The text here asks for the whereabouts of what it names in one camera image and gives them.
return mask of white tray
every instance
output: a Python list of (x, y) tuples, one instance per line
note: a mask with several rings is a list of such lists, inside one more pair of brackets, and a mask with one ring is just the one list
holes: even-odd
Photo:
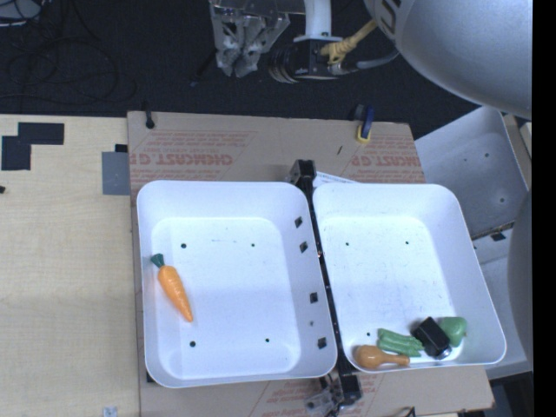
[(422, 352), (409, 367), (491, 364), (506, 340), (455, 195), (435, 184), (328, 183), (314, 209), (347, 358), (376, 344), (379, 328), (410, 334), (428, 316), (462, 316), (467, 335), (442, 361)]
[[(305, 195), (285, 182), (146, 184), (137, 197), (149, 374), (165, 387), (319, 377), (337, 348)], [(150, 261), (180, 274), (194, 320)]]

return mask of carrot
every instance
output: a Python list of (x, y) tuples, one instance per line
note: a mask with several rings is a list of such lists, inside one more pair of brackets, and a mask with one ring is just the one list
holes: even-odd
[(160, 269), (158, 271), (158, 281), (166, 296), (182, 313), (183, 317), (187, 321), (192, 322), (193, 314), (189, 305), (189, 299), (185, 294), (185, 288), (183, 288), (182, 280), (175, 267), (164, 264), (164, 256), (162, 254), (156, 254), (150, 260)]

